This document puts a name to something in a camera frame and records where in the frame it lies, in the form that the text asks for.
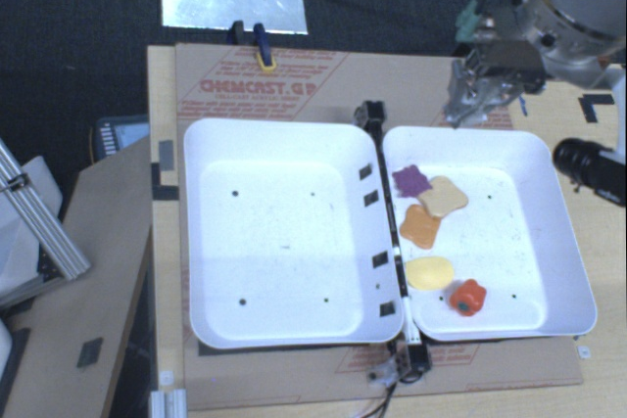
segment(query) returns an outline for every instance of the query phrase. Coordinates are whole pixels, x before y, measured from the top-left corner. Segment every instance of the yellow oval object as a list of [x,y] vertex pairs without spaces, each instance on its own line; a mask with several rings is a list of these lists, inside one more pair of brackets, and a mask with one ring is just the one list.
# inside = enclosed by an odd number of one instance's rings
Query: yellow oval object
[[419,291],[444,289],[453,282],[453,264],[445,257],[426,256],[406,264],[405,272],[410,286]]

